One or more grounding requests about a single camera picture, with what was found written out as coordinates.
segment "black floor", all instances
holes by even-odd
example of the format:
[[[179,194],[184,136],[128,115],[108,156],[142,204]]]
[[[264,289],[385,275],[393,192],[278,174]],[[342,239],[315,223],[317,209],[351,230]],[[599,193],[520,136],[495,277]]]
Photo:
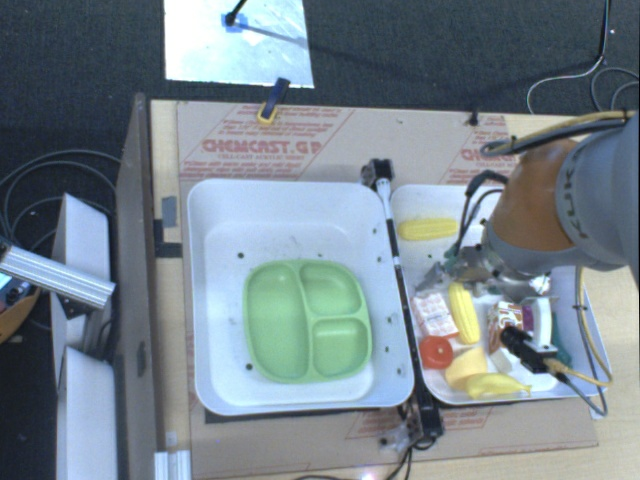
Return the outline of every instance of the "black floor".
[[[526,113],[537,80],[587,70],[600,47],[604,0],[303,0],[316,88],[287,103]],[[607,65],[638,72],[640,0],[613,0]],[[132,97],[258,102],[266,89],[164,79],[162,0],[0,0],[0,180],[48,152],[119,156]],[[606,73],[603,105],[629,81]],[[553,82],[538,113],[594,109],[589,78]],[[638,90],[620,95],[638,108]],[[109,162],[87,160],[108,177]],[[112,206],[77,169],[51,166],[15,188],[8,215],[63,190]],[[6,196],[7,184],[0,186]],[[29,247],[56,223],[56,205],[20,221]],[[46,254],[47,247],[40,249]],[[46,303],[34,318],[45,322]],[[31,323],[0,346],[0,478],[55,477],[55,391],[49,336]]]

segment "toy tomato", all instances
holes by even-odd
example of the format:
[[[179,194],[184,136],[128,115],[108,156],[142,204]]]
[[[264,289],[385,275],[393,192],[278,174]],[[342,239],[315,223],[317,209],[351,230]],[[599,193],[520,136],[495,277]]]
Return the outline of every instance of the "toy tomato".
[[[447,338],[427,336],[420,342],[422,366],[434,370],[444,370],[453,361],[453,348]]]

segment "divided green plate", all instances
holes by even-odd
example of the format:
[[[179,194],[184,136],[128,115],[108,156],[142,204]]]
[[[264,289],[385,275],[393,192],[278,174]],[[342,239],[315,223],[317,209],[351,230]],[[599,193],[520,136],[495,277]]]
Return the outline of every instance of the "divided green plate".
[[[367,303],[358,280],[338,263],[265,263],[247,278],[243,297],[251,359],[271,380],[341,379],[371,356]]]

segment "gray panel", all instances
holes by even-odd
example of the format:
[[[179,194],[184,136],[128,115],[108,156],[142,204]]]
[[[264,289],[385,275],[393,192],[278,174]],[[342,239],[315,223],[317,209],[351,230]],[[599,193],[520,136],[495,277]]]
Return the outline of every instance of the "gray panel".
[[[122,357],[118,383],[121,475],[154,477],[157,449],[150,309],[154,307],[153,215],[146,102],[137,95],[116,186],[118,294]]]

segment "black connector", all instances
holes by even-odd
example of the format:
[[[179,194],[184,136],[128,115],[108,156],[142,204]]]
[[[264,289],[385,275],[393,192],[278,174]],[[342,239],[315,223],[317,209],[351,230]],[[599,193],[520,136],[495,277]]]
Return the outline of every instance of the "black connector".
[[[500,333],[500,341],[533,373],[547,373],[549,369],[544,360],[558,355],[558,349],[553,345],[538,345],[529,334],[511,325]]]

